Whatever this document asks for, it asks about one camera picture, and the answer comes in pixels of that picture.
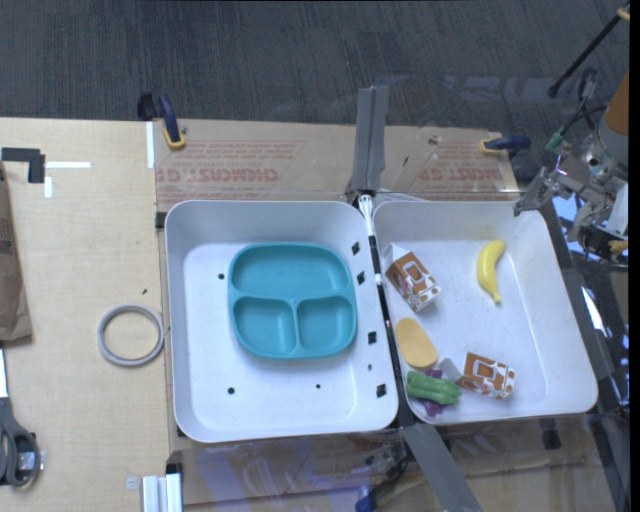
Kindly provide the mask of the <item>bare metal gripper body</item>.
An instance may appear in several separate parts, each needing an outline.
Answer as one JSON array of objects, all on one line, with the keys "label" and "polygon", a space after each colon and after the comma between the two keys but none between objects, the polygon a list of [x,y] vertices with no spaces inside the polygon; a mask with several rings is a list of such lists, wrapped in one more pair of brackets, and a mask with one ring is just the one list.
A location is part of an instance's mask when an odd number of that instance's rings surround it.
[{"label": "bare metal gripper body", "polygon": [[557,194],[585,201],[613,201],[628,184],[628,136],[589,135],[576,147],[553,135],[546,149],[556,156],[545,183]]}]

